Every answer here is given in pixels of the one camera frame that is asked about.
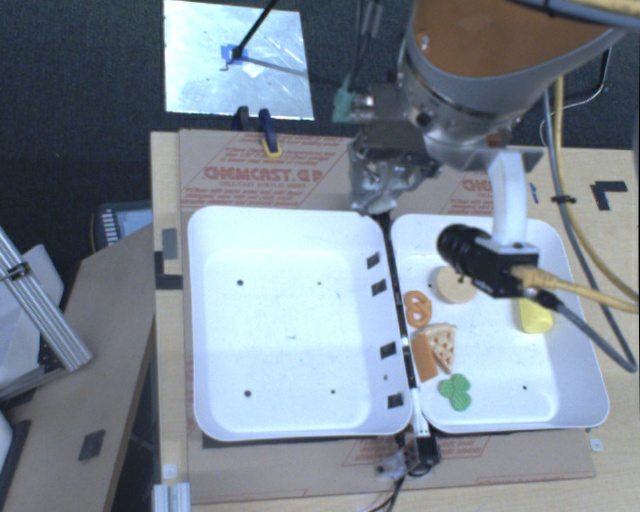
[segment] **pizza slice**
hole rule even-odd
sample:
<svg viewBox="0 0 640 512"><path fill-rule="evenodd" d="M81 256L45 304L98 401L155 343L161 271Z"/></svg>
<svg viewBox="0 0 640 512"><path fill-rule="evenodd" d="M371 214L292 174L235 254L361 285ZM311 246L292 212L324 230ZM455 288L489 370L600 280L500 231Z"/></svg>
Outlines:
<svg viewBox="0 0 640 512"><path fill-rule="evenodd" d="M453 368L453 348L455 345L456 326L440 323L429 324L424 333L429 340L433 355L445 373L451 373Z"/></svg>

